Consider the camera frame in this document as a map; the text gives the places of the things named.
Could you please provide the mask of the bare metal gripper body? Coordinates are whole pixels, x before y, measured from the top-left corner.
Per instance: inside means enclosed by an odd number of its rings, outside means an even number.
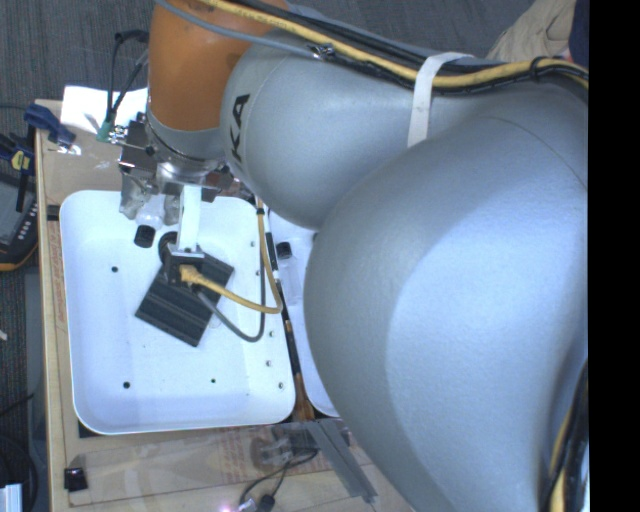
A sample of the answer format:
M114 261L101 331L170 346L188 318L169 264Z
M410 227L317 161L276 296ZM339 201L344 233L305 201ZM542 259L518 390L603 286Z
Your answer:
M145 120L131 121L117 135L121 145L121 175L146 181L153 189L151 197L180 195L186 185L203 188L202 198L207 202L219 195L240 194L240 181L224 159L202 160L176 152L158 138Z

